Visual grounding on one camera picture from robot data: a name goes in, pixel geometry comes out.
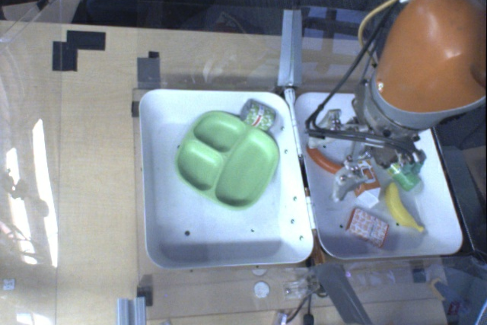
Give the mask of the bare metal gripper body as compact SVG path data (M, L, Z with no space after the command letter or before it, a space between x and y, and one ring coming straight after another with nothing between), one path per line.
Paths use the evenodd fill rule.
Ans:
M369 113L357 113L358 121L365 124L374 135L387 139L384 147L373 147L372 155L375 161L383 168L398 163L400 166L419 164L423 165L426 154L417 149L415 142L419 140L419 132L399 126L384 116L372 116Z

